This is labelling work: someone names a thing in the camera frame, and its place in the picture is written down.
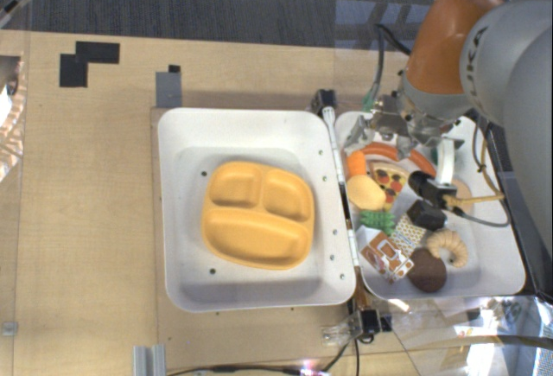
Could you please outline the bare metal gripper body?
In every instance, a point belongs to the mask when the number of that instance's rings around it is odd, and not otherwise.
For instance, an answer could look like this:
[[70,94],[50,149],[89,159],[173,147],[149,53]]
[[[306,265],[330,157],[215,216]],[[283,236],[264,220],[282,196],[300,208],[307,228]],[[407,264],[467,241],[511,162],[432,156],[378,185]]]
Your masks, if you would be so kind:
[[435,147],[465,113],[465,96],[431,93],[382,95],[372,109],[369,127],[382,134]]

